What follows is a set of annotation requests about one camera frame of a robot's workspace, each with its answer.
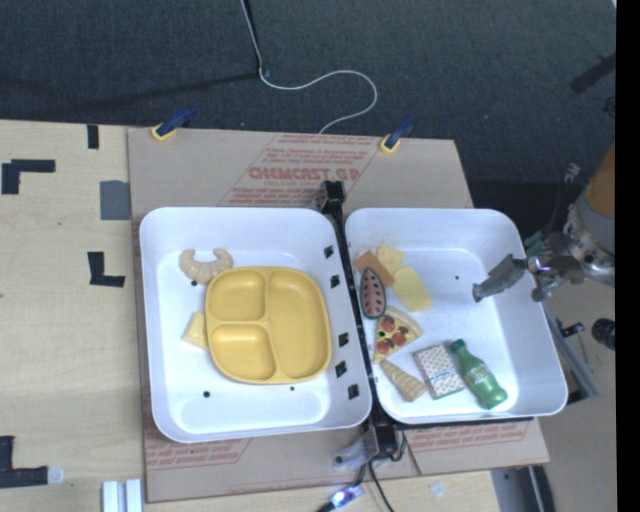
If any white patterned carton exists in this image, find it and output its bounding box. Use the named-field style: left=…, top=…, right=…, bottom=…
left=412, top=341, right=467, bottom=402

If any toy pizza slice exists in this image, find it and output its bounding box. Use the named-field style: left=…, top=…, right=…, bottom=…
left=372, top=305, right=424, bottom=365

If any yellow divided plate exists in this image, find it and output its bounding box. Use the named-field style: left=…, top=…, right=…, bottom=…
left=203, top=265, right=334, bottom=386

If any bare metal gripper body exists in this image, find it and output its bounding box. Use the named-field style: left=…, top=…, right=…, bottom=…
left=526, top=232, right=617, bottom=290

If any pale yellow toy chip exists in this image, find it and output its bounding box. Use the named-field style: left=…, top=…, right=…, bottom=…
left=391, top=265, right=433, bottom=313

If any yellow toy cheese slice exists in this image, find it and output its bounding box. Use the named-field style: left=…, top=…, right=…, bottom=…
left=375, top=243, right=407, bottom=277

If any thin black rod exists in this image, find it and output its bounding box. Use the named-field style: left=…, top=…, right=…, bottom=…
left=330, top=198, right=384, bottom=427

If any toy watermelon slice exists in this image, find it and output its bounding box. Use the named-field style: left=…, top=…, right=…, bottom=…
left=359, top=266, right=389, bottom=320

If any white plastic tray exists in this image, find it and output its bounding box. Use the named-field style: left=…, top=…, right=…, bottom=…
left=344, top=206, right=570, bottom=426
left=138, top=205, right=374, bottom=444

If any brown cardboard board, red print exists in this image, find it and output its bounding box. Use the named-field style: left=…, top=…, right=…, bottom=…
left=126, top=126, right=552, bottom=504

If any orange toy cracker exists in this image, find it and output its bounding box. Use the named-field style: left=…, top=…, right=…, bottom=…
left=353, top=249, right=397, bottom=287

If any yellow toy cheese wedge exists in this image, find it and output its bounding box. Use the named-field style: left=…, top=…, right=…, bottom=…
left=180, top=310, right=211, bottom=350

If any beige toy croissant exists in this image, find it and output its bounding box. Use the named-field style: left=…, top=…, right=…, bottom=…
left=178, top=247, right=235, bottom=287

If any cream toy cone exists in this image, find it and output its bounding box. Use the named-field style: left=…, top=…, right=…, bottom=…
left=379, top=358, right=428, bottom=403

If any green plastic bottle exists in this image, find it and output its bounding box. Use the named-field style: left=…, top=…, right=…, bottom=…
left=448, top=338, right=509, bottom=412

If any black block with thin wires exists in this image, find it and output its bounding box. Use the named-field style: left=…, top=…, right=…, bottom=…
left=318, top=179, right=348, bottom=216
left=368, top=418, right=407, bottom=462

